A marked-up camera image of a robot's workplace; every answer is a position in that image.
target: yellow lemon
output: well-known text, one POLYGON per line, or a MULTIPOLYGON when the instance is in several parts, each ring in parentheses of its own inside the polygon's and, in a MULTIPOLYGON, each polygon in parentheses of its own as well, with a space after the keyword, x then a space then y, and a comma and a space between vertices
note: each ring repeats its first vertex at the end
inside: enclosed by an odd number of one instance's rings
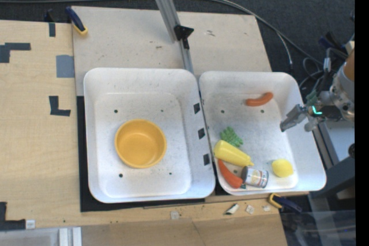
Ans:
POLYGON ((279 177, 287 177, 293 174, 292 164, 286 159, 274 160, 272 168, 274 174, 279 177))

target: yellow bowl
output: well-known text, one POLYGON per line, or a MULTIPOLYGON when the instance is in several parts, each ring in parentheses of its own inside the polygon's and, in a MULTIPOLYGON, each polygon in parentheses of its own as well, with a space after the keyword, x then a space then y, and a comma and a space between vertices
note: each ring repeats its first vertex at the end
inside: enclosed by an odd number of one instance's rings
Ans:
POLYGON ((167 140, 162 130, 153 122, 133 119, 122 124, 116 132, 115 150, 128 166, 147 168, 163 159, 167 140))

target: carrot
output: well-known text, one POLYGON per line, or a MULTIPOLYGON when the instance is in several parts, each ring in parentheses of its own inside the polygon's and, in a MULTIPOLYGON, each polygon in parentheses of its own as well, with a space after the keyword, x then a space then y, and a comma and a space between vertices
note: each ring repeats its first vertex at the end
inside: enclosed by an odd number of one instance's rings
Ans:
POLYGON ((268 101, 270 101, 273 98, 272 92, 266 92, 263 94, 263 96, 259 97, 258 99, 247 99, 246 105, 251 107, 257 107, 259 105, 264 105, 268 101))
POLYGON ((241 179, 241 177, 235 176, 232 172, 230 172, 223 161, 221 161, 220 159, 218 159, 218 167, 220 173, 223 175, 224 179, 232 188, 239 188, 242 185, 243 180, 241 179))

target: can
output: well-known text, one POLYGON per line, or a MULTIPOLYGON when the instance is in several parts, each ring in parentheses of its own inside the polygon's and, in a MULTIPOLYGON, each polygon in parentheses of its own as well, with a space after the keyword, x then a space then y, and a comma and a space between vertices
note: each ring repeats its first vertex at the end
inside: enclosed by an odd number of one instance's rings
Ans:
POLYGON ((269 173, 245 166, 241 172, 241 178, 245 184, 253 187, 265 188, 268 183, 269 173))

